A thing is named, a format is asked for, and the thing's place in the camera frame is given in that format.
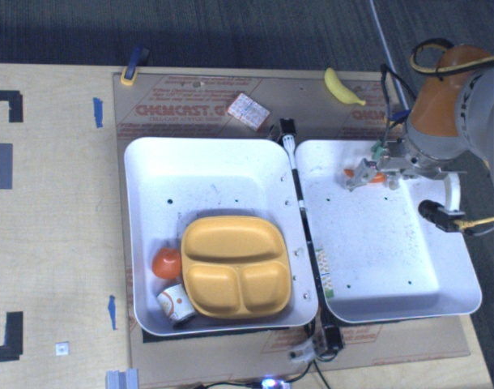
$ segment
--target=gray carpet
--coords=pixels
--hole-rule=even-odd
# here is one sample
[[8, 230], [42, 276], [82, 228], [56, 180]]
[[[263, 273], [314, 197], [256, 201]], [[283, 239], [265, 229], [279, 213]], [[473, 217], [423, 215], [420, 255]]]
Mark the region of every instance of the gray carpet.
[[[494, 0], [373, 0], [396, 71], [444, 37], [494, 53]], [[369, 0], [0, 0], [0, 62], [125, 65], [138, 43], [153, 66], [378, 71], [387, 62]], [[494, 215], [494, 189], [466, 154], [469, 219]], [[467, 240], [483, 289], [472, 315], [494, 382], [494, 233]]]

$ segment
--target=tomato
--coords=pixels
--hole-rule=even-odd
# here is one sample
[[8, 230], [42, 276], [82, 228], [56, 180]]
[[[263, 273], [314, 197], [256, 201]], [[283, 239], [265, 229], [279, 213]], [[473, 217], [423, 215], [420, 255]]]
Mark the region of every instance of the tomato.
[[159, 278], [174, 280], [181, 274], [181, 253], [174, 248], [161, 248], [153, 258], [151, 270]]

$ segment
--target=black corner marking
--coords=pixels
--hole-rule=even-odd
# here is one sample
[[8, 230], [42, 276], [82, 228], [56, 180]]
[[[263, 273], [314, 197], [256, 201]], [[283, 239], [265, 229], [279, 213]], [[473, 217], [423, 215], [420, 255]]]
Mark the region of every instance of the black corner marking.
[[9, 122], [23, 122], [23, 101], [19, 91], [0, 91], [0, 100], [6, 100], [10, 106]]
[[6, 313], [4, 345], [0, 346], [0, 361], [19, 360], [23, 353], [23, 312]]

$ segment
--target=white can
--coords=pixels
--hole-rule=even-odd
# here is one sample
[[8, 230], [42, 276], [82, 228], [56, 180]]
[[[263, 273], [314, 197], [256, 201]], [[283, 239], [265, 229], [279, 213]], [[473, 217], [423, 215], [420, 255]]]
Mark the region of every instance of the white can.
[[166, 288], [157, 296], [157, 301], [172, 324], [182, 323], [197, 313], [182, 284]]

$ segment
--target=gray square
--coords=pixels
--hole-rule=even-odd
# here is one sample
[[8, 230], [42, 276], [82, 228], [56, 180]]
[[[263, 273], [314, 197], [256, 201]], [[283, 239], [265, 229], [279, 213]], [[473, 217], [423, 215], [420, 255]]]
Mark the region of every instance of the gray square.
[[13, 188], [13, 144], [0, 144], [0, 189]]

